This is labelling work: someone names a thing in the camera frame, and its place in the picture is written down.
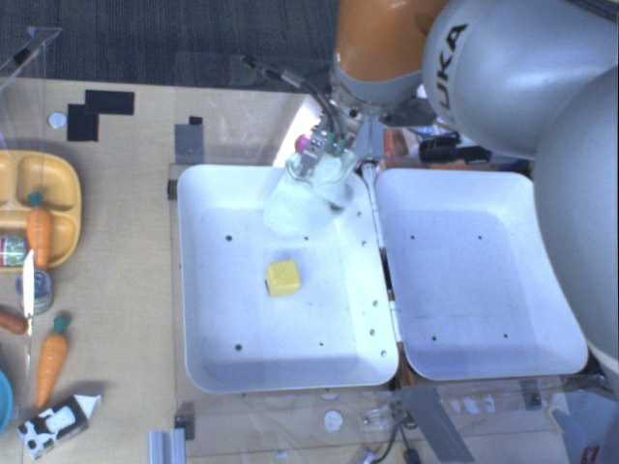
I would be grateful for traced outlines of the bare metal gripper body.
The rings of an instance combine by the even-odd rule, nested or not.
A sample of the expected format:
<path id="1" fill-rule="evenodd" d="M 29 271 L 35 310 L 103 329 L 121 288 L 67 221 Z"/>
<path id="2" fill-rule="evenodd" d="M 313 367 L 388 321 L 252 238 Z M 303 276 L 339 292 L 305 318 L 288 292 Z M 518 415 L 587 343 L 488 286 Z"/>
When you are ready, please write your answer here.
<path id="1" fill-rule="evenodd" d="M 313 98 L 321 114 L 310 135 L 298 138 L 301 162 L 319 162 L 325 155 L 341 158 L 353 146 L 366 117 L 356 105 L 339 104 L 324 95 Z"/>

